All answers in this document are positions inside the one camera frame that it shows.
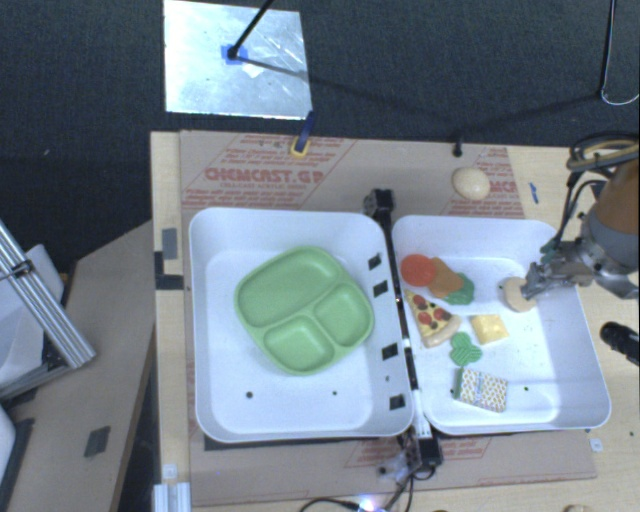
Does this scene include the brown cardboard board red print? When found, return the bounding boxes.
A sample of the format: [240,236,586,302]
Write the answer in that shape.
[178,130,599,509]

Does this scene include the green divided plate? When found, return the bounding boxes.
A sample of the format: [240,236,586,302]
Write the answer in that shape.
[233,245,377,377]

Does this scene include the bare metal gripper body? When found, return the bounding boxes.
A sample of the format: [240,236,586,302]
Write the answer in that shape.
[537,240,640,301]

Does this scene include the green lettuce leaf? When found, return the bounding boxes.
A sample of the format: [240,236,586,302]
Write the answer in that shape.
[443,271,477,307]

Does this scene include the black cylinder on white bracket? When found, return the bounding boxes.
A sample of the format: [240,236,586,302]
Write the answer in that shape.
[599,321,640,366]

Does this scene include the black block with thin wires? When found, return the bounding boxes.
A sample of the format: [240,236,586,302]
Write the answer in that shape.
[362,188,397,219]
[398,433,445,474]

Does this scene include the pizza slice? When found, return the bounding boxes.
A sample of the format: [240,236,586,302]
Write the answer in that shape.
[403,288,463,350]

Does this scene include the brown sausage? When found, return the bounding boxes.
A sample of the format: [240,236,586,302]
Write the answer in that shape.
[428,256,465,300]

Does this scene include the beige round biscuit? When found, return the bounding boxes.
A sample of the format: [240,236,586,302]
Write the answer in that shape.
[496,276,538,314]

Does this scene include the thin black and white rod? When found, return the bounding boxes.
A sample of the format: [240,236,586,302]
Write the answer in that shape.
[380,209,427,442]

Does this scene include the patterned yellow packet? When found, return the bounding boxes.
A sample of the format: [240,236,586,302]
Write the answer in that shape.
[451,366,510,415]

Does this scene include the yellow cheese piece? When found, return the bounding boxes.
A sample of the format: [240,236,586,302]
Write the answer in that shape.
[469,313,511,347]

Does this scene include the white plastic tray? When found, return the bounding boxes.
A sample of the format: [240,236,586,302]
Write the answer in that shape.
[187,206,417,444]
[390,214,613,437]

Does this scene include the beige egg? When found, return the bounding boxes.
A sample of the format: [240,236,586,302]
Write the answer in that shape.
[450,165,492,202]

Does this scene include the green broccoli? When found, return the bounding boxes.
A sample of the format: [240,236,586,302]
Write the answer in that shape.
[448,330,484,366]

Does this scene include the orange round slice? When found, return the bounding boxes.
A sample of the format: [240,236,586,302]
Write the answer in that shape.
[399,253,438,289]

